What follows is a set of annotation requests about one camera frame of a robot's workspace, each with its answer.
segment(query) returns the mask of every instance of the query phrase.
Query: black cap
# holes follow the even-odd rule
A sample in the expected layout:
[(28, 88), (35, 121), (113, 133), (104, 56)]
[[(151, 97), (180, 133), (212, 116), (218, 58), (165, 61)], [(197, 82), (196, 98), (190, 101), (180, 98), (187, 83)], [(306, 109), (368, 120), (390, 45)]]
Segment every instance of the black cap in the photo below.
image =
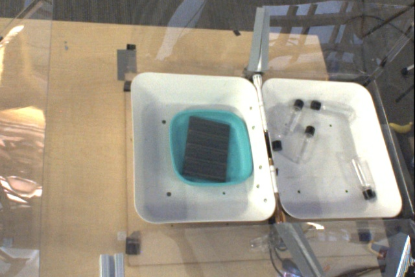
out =
[(320, 103), (319, 101), (311, 101), (310, 108), (319, 111), (319, 109), (322, 108), (322, 103)]
[(370, 200), (376, 197), (376, 193), (372, 188), (368, 188), (363, 191), (363, 196), (365, 200)]
[(272, 150), (273, 151), (283, 150), (283, 144), (282, 144), (281, 140), (276, 139), (275, 141), (272, 142)]
[(301, 99), (296, 99), (294, 102), (294, 107), (299, 108), (300, 110), (303, 108), (304, 102)]
[(316, 129), (313, 126), (307, 126), (305, 128), (305, 132), (306, 134), (310, 135), (310, 136), (314, 136), (314, 133), (316, 132)]

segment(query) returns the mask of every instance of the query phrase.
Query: glass panel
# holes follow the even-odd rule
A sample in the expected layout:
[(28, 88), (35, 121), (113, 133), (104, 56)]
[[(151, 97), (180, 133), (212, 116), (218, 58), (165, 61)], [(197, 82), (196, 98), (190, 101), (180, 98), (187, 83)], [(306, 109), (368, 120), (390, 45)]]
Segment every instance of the glass panel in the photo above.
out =
[(52, 9), (33, 0), (0, 32), (2, 276), (39, 275)]
[(403, 276), (414, 222), (313, 221), (250, 226), (159, 227), (136, 234), (144, 275)]
[[(369, 80), (413, 45), (414, 7), (324, 1), (271, 13), (270, 70), (279, 77)], [(322, 53), (325, 66), (313, 66)]]

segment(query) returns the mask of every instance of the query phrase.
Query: clear plastic tube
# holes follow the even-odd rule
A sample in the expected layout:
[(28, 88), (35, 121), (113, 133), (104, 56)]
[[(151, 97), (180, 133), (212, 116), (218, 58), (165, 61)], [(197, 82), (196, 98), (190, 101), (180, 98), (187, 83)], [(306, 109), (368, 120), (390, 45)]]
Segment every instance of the clear plastic tube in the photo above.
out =
[(320, 102), (320, 101), (311, 101), (310, 108), (312, 110), (320, 112), (328, 112), (334, 114), (342, 114), (348, 118), (349, 121), (352, 121), (356, 118), (355, 110), (344, 103), (341, 102)]
[(304, 102), (301, 99), (295, 100), (290, 112), (290, 119), (284, 127), (283, 135), (287, 135), (288, 133), (294, 132), (298, 120), (300, 119), (301, 110), (303, 109), (303, 106)]
[(301, 143), (301, 147), (294, 159), (296, 163), (300, 163), (304, 161), (304, 158), (307, 156), (307, 152), (309, 150), (310, 142), (314, 137), (315, 128), (313, 126), (307, 126), (304, 131), (303, 141)]
[(355, 156), (351, 159), (351, 165), (357, 175), (364, 199), (374, 199), (376, 197), (375, 184), (367, 162)]

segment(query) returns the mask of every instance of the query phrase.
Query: metal bracket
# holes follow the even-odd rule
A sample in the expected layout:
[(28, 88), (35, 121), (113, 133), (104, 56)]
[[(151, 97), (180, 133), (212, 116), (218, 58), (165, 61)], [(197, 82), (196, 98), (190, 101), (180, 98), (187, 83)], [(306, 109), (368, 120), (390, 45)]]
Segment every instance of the metal bracket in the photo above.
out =
[(246, 77), (268, 70), (268, 51), (270, 34), (270, 12), (267, 8), (257, 8), (251, 53), (246, 67)]
[(117, 78), (125, 80), (126, 73), (137, 73), (136, 46), (127, 44), (126, 50), (117, 50)]
[(297, 267), (304, 277), (323, 277), (325, 273), (319, 264), (300, 224), (275, 224), (278, 235), (284, 241)]
[(103, 254), (99, 257), (100, 277), (124, 277), (124, 254)]

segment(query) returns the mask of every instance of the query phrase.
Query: clear acrylic panel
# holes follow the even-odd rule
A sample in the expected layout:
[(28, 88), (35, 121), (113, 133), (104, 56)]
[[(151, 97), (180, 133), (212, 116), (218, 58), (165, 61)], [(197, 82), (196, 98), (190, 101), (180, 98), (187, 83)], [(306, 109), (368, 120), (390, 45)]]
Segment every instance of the clear acrylic panel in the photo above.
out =
[(130, 269), (143, 276), (404, 276), (414, 263), (414, 225), (400, 219), (159, 227), (137, 234)]
[(53, 0), (0, 22), (0, 274), (38, 276)]

